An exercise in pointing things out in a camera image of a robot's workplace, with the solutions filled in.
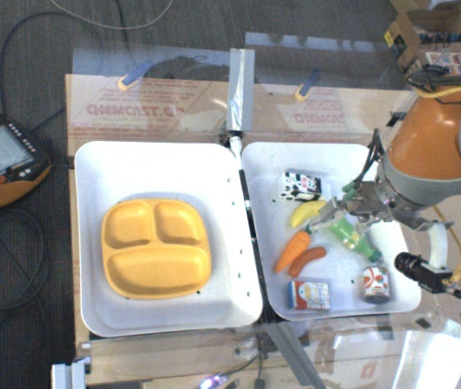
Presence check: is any brown cardboard board, red print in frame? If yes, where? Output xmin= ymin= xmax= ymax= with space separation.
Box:
xmin=64 ymin=73 xmax=461 ymax=385

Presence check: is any green plastic bottle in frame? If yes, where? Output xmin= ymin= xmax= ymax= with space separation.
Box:
xmin=328 ymin=218 xmax=382 ymax=264

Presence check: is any yellow banana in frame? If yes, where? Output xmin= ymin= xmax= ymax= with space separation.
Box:
xmin=289 ymin=199 xmax=329 ymax=229

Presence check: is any orange carrot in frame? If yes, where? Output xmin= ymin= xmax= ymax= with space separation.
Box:
xmin=274 ymin=225 xmax=313 ymax=275

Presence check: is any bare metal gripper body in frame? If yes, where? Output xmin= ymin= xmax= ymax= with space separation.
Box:
xmin=343 ymin=180 xmax=402 ymax=225

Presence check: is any yellow divided plate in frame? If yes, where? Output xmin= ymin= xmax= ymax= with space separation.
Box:
xmin=100 ymin=198 xmax=213 ymax=301

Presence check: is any orange-red sausage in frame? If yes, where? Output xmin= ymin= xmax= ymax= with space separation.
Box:
xmin=288 ymin=246 xmax=328 ymax=279

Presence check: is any black and white carton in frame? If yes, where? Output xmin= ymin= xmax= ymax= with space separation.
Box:
xmin=280 ymin=170 xmax=323 ymax=203

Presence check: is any red and white can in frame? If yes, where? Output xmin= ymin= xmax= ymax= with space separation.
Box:
xmin=361 ymin=265 xmax=391 ymax=305

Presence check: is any blue and orange carton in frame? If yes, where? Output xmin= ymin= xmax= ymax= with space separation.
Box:
xmin=287 ymin=280 xmax=331 ymax=312

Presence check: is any white plastic tray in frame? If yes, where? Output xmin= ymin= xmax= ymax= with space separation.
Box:
xmin=241 ymin=141 xmax=423 ymax=322
xmin=74 ymin=140 xmax=264 ymax=338

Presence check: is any black cylinder on white bracket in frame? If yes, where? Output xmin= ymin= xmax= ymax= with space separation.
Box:
xmin=394 ymin=220 xmax=455 ymax=295

